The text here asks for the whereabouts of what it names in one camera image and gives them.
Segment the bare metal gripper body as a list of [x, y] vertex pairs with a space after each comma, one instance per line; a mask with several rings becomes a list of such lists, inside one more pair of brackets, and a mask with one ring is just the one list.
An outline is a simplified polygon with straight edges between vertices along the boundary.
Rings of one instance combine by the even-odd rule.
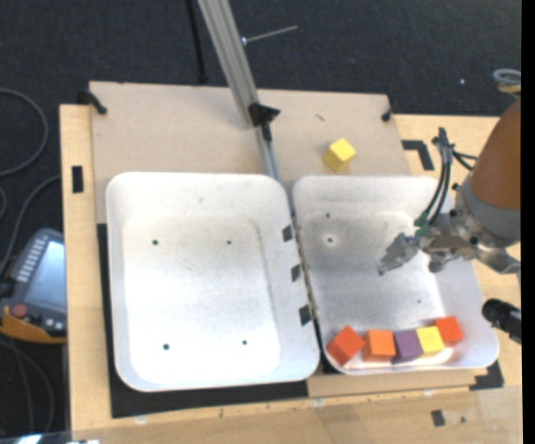
[[519, 215], [491, 215], [480, 221], [464, 209], [440, 214], [416, 230], [419, 248], [438, 273], [456, 259], [477, 260], [500, 275], [518, 274], [521, 263], [507, 249], [520, 242]]

